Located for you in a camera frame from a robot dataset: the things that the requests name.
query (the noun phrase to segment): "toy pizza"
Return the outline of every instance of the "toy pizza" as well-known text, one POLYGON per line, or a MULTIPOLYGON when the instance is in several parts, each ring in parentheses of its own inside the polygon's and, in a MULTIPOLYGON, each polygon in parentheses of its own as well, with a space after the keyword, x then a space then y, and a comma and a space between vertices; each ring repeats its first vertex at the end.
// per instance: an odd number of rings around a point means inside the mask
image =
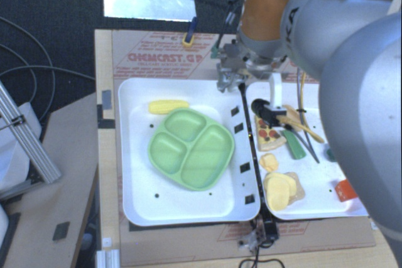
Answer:
POLYGON ((286 139, 255 115, 259 151, 270 151, 286 143, 286 139))

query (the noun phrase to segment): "tray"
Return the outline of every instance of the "tray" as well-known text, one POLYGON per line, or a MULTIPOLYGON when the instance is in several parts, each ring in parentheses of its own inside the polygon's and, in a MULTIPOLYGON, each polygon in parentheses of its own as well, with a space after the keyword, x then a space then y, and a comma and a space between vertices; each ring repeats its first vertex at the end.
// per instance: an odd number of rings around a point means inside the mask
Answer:
MULTIPOLYGON (((282 103, 288 104, 297 109, 296 84, 282 84, 282 103)), ((269 83, 252 83, 246 92, 249 106, 254 99, 269 100, 269 83)), ((320 113, 318 110, 318 84, 305 84, 304 102, 306 118, 310 128, 326 140, 322 129, 320 113)), ((256 125, 254 118, 251 120, 253 129, 254 143, 257 146, 256 125)), ((345 179, 345 175, 336 162, 330 162, 327 156, 328 144, 319 144, 311 139, 313 148, 320 160, 318 164, 305 149, 307 155, 302 159, 293 159, 287 144, 269 152, 259 152, 258 159, 265 153, 272 153, 279 162, 276 172, 288 173, 295 172, 300 180, 306 196, 288 205, 284 210, 271 211, 272 214, 282 220, 316 219, 330 217, 354 217, 367 216, 367 211, 360 199, 353 199, 340 202, 335 192, 335 186, 339 181, 345 179)), ((259 167, 261 179, 264 180, 267 171, 259 167)))
POLYGON ((167 177, 196 191, 213 187, 234 150, 232 134, 192 109, 175 109, 159 125, 148 146, 151 163, 167 177))
POLYGON ((253 219, 260 202, 240 92, 220 93, 216 81, 131 78, 117 94, 123 209, 140 226, 238 222, 253 219), (216 185, 192 191, 167 178, 148 157, 148 144, 165 115, 148 112, 153 100, 186 100, 233 136, 232 159, 216 185))

